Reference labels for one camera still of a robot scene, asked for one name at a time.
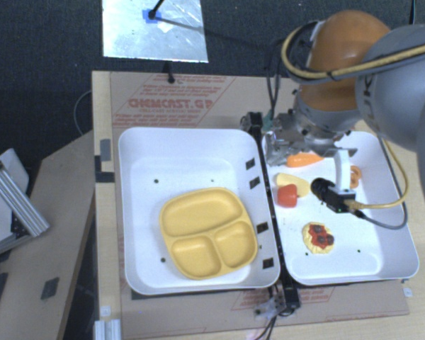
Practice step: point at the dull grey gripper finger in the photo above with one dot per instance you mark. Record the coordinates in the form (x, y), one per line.
(271, 151)
(285, 152)

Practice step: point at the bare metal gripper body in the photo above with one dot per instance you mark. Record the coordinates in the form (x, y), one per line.
(297, 131)

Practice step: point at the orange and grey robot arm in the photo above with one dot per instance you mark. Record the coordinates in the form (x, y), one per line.
(393, 94)

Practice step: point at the orange carrot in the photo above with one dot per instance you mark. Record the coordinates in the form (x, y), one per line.
(304, 160)

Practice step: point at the pale yellow slice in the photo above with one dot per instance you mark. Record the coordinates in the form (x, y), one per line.
(294, 180)

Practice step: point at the red bell pepper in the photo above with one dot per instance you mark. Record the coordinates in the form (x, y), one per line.
(287, 196)

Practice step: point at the thin black rod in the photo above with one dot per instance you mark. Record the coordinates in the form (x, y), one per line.
(273, 218)

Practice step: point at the orange pretzel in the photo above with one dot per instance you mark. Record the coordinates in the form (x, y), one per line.
(355, 177)

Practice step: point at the white plastic tray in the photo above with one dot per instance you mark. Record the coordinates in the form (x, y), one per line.
(361, 246)
(184, 154)

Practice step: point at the yellow spaghetti with meatballs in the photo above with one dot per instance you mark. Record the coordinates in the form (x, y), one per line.
(317, 239)

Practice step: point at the brown cardboard board red print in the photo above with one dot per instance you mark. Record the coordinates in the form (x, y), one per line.
(184, 101)

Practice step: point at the yellow divided plate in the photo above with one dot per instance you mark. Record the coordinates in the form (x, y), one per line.
(205, 232)

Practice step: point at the black cylinder on white bracket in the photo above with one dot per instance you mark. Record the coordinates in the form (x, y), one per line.
(334, 195)

